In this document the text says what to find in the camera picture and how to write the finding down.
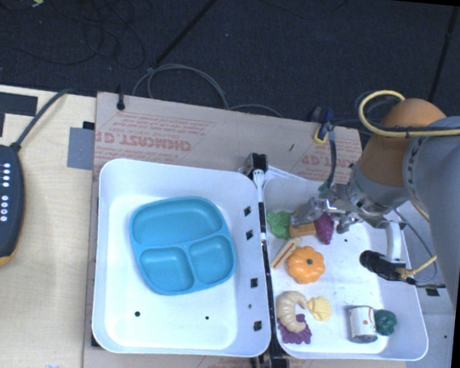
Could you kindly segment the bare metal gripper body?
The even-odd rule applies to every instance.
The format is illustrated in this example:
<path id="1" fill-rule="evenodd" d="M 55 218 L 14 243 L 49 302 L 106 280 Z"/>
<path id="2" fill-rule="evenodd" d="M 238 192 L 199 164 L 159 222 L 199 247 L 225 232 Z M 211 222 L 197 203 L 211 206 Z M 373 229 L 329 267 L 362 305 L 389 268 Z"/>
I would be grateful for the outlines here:
<path id="1" fill-rule="evenodd" d="M 349 215 L 354 224 L 367 222 L 372 227 L 385 229 L 388 226 L 385 215 L 391 207 L 370 199 L 358 186 L 325 182 L 302 210 L 312 212 L 312 222 L 317 221 L 322 214 L 329 214 L 337 221 L 342 215 Z"/>

